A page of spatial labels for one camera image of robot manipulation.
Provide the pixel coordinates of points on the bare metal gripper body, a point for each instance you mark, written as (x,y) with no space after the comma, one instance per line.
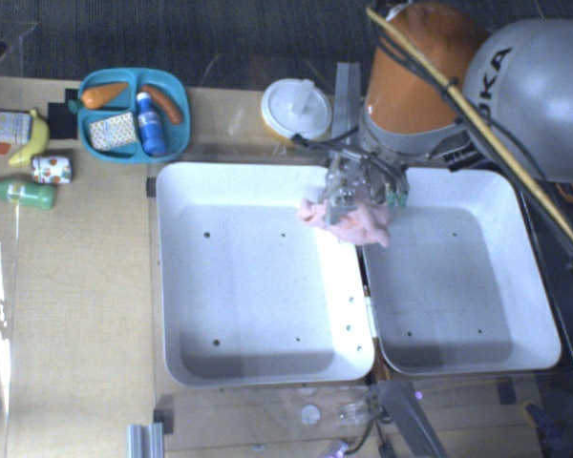
(351,184)

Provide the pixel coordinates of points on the pink cloth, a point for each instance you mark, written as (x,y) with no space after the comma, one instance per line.
(363,229)

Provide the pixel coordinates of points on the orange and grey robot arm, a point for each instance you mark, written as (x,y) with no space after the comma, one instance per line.
(415,74)

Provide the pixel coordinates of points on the white round lidded cup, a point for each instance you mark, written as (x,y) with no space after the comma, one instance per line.
(296,108)

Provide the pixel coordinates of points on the thin black and white rod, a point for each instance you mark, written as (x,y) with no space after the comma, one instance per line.
(371,313)

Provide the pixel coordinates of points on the white plastic tray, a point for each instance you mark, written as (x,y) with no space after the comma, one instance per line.
(458,289)
(262,284)

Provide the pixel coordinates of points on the blue divided plate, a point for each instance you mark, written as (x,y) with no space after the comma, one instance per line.
(176,139)

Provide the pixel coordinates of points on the brown sausage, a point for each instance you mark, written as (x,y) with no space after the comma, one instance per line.
(164,103)

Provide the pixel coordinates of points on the blue bottle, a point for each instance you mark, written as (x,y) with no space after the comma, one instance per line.
(150,127)

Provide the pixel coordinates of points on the yellow and white packet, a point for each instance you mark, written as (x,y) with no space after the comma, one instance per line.
(112,132)

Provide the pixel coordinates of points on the orange carrot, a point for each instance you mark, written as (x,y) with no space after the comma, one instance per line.
(102,95)

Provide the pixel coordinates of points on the white can with orange print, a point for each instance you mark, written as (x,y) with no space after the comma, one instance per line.
(51,170)

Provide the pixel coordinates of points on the yellow banana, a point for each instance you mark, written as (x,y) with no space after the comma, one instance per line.
(37,136)

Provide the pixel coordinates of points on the green bottle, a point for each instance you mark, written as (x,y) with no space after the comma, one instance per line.
(28,194)

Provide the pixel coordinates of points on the white and orange carton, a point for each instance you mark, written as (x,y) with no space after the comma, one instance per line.
(5,127)

